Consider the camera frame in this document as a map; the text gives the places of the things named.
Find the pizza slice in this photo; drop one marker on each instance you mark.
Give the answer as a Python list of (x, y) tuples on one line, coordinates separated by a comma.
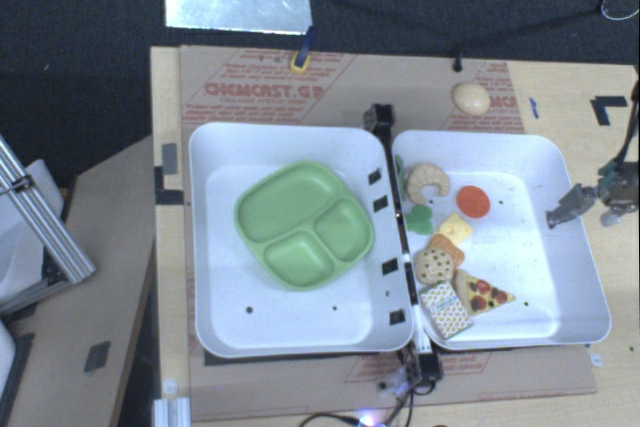
[(477, 295)]

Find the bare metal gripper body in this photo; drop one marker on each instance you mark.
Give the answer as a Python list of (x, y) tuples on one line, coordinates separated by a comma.
[(622, 191)]

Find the white carton with yellow dots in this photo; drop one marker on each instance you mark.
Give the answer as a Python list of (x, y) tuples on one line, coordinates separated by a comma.
[(446, 311)]

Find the orange toast slice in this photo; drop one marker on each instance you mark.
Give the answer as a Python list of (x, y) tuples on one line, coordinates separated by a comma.
[(445, 245)]

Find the thin black and white rod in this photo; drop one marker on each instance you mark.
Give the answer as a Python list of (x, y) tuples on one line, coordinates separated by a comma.
[(398, 215)]

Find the red tomato slice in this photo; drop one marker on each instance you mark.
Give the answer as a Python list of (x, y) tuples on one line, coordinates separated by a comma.
[(473, 201)]

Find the tan chocolate chip biscuit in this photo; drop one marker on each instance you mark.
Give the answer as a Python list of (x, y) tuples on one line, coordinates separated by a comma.
[(432, 266)]

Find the yellow cheese wedge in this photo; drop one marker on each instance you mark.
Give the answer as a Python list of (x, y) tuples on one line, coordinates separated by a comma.
[(456, 228)]

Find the green lettuce leaf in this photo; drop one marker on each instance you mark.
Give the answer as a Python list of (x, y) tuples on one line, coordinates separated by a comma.
[(399, 167)]

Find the white plastic tray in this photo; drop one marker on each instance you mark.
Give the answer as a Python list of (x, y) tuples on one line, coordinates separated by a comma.
[(520, 265), (300, 320)]

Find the green divided plate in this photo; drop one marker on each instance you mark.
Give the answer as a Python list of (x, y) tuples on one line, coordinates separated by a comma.
[(295, 210)]

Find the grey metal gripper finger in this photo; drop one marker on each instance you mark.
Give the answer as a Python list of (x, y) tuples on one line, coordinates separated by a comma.
[(570, 206)]

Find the brown cardboard board red print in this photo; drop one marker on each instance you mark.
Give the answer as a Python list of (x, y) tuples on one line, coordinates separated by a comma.
[(280, 85)]

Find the beige egg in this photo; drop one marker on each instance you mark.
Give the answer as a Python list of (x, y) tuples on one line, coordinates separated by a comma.
[(471, 98)]

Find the tan croissant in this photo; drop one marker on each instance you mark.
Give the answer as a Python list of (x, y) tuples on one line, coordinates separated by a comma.
[(424, 179)]

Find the green broccoli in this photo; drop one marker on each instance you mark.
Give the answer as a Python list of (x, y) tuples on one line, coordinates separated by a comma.
[(419, 220)]

